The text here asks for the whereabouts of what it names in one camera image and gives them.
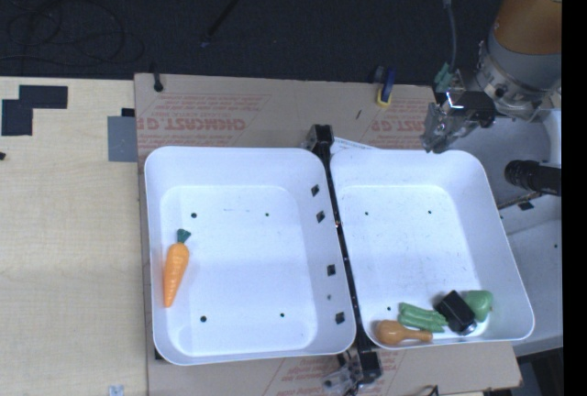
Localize orange carrot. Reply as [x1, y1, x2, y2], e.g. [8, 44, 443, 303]
[162, 227, 193, 309]

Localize tan toy chicken drumstick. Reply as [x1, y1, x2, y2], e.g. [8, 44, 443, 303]
[375, 319, 434, 347]

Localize brown cardboard board red print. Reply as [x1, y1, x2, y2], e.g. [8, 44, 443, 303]
[133, 72, 525, 396]

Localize green toy beans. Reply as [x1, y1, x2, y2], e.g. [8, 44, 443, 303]
[396, 302, 450, 334]

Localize white plastic tray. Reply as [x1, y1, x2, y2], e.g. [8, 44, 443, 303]
[328, 148, 537, 351]
[143, 145, 358, 368]

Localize thin black rod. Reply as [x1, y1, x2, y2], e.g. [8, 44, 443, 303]
[319, 141, 373, 355]

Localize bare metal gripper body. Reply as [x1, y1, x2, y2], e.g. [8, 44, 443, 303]
[445, 67, 559, 130]

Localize green toy pear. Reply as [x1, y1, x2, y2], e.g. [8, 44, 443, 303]
[463, 289, 495, 324]

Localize black cylinder on white bracket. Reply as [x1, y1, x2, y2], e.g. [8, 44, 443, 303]
[504, 107, 563, 198]

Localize black block with thin wires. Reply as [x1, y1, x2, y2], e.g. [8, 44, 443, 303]
[356, 349, 384, 385]
[307, 124, 335, 153]

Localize black box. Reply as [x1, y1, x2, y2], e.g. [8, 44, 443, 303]
[433, 290, 479, 336]

